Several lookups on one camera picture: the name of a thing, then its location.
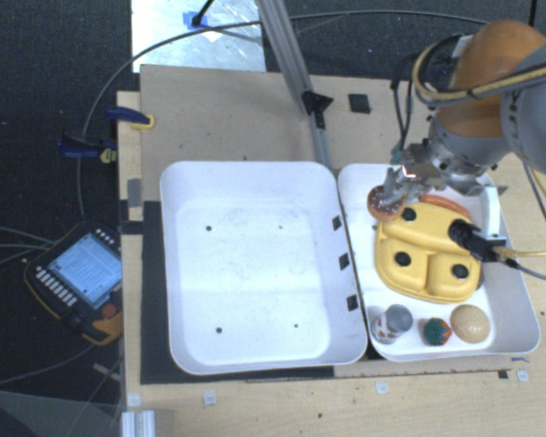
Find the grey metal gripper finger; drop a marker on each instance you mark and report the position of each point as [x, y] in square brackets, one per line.
[391, 187]
[411, 190]

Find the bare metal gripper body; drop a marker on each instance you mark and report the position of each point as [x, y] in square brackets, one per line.
[455, 174]

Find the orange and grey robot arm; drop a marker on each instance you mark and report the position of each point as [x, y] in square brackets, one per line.
[491, 84]

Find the brown sprinkled doughnut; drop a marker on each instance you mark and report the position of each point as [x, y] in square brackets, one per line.
[382, 210]

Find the orange sausage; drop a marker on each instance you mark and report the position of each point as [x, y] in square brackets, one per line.
[450, 205]

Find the yellow divided plate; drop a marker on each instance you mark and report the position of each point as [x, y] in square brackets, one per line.
[418, 253]

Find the black block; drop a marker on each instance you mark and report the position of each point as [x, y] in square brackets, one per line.
[360, 103]

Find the small grey-topped can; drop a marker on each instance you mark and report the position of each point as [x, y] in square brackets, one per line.
[393, 323]

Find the white plastic tray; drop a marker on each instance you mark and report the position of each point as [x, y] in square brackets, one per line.
[509, 298]
[250, 267]

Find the red and green strawberry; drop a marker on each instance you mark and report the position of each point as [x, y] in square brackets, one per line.
[436, 332]

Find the beige round bread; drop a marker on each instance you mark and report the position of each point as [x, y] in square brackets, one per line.
[469, 323]

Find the brown cardboard board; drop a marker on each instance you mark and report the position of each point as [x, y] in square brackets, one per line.
[236, 116]

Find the black cylinder on white bracket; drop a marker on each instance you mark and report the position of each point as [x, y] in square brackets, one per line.
[475, 241]

